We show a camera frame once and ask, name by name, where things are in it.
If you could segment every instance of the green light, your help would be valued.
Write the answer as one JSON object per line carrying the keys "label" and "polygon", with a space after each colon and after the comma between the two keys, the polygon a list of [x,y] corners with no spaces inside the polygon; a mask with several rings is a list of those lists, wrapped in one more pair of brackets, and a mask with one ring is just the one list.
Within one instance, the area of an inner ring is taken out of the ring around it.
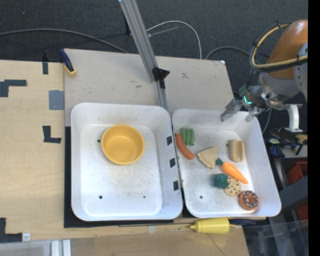
{"label": "green light", "polygon": [[243,98],[244,98],[245,103],[247,103],[247,104],[252,104],[252,102],[247,101],[246,96],[244,96]]}

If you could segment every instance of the yellow rolling pin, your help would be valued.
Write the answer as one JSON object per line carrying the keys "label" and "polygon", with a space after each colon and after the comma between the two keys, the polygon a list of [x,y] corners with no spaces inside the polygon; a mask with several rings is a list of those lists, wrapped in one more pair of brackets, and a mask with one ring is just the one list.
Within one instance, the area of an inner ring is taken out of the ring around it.
{"label": "yellow rolling pin", "polygon": [[230,227],[236,228],[238,225],[230,224],[228,218],[208,218],[196,220],[190,229],[194,229],[197,233],[206,234],[227,234]]}

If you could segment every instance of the orange carrot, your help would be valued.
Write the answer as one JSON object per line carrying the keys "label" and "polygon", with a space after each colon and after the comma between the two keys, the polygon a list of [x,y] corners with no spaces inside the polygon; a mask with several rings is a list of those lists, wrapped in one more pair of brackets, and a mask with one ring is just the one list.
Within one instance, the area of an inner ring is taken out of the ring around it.
{"label": "orange carrot", "polygon": [[248,184],[247,179],[242,175],[242,173],[235,167],[231,162],[222,162],[220,158],[216,160],[217,165],[221,165],[222,171],[229,175],[230,177],[244,183]]}
{"label": "orange carrot", "polygon": [[176,146],[178,147],[178,149],[180,150],[180,152],[186,158],[188,158],[189,160],[192,160],[195,158],[195,154],[192,153],[191,151],[189,151],[189,149],[187,149],[186,145],[184,144],[184,139],[180,133],[177,133],[175,135],[175,143],[176,143]]}

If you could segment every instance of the sausage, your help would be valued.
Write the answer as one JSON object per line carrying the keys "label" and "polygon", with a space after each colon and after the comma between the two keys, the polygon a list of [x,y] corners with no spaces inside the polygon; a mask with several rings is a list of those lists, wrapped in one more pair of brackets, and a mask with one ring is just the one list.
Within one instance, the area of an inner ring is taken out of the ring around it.
{"label": "sausage", "polygon": [[195,158],[195,154],[192,153],[191,151],[189,151],[189,149],[187,149],[186,145],[184,144],[184,140],[183,137],[180,133],[177,133],[175,135],[175,143],[176,146],[178,147],[178,149],[180,150],[180,152],[189,160],[192,160]]}

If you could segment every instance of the light wood surface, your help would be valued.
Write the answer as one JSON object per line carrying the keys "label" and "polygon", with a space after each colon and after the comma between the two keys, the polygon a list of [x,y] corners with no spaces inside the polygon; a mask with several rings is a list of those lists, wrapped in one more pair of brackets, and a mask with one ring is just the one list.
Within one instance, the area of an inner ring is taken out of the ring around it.
{"label": "light wood surface", "polygon": [[[41,62],[0,60],[1,82],[27,81],[25,87],[10,86],[8,97],[0,97],[0,217],[6,218],[6,234],[30,233],[33,241],[81,239],[72,246],[82,252],[76,255],[94,255],[91,250],[106,255],[106,236],[110,253],[126,251],[125,241],[133,255],[163,255],[163,246],[175,255],[199,250],[201,255],[212,250],[233,255],[233,248],[240,246],[243,254],[237,255],[249,255],[242,228],[224,235],[197,234],[189,228],[193,218],[156,225],[155,233],[147,225],[64,228],[65,112],[49,109],[49,91],[64,90],[64,68],[48,63],[48,75],[42,68]],[[43,126],[51,126],[51,136],[62,138],[61,143],[44,142]]]}

